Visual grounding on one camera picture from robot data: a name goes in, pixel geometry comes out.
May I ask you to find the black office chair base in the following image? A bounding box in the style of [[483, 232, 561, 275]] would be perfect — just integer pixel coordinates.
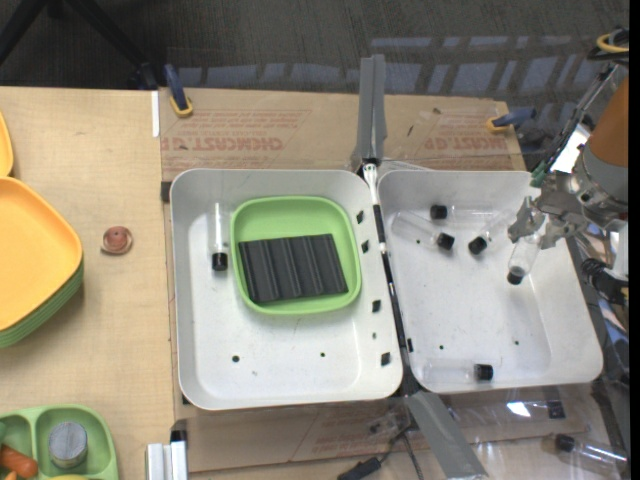
[[0, 0, 184, 90]]

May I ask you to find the thin black and white rod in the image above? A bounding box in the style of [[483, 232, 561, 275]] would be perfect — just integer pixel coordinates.
[[361, 163, 416, 395]]

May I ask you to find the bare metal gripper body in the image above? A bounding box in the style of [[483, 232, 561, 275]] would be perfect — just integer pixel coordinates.
[[536, 168, 629, 228]]

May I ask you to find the green divided plate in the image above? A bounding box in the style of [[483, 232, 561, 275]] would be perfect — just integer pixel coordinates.
[[0, 403, 120, 480]]

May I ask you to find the clear plastic bottle black cap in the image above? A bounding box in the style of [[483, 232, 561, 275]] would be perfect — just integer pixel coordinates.
[[467, 221, 503, 257], [423, 361, 495, 384], [554, 432, 629, 470], [210, 201, 231, 272], [506, 232, 544, 286], [429, 203, 507, 222], [390, 211, 457, 252]]

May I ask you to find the brown round tape roll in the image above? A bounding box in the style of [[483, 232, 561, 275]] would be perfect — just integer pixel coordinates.
[[100, 225, 135, 256]]

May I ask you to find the yellow plate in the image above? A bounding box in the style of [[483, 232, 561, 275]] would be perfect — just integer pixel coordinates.
[[0, 176, 85, 332], [0, 111, 15, 178]]

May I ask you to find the black ribbed rack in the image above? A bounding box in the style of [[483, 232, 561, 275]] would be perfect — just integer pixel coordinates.
[[236, 232, 350, 305]]

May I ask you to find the brown cardboard board red print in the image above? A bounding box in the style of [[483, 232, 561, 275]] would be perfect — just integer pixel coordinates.
[[158, 86, 592, 474]]

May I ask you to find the grey can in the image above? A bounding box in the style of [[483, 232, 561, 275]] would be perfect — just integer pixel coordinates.
[[47, 421, 90, 470]]

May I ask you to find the white plastic tray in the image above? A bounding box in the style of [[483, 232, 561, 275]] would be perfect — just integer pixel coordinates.
[[168, 167, 405, 412], [375, 169, 605, 396]]

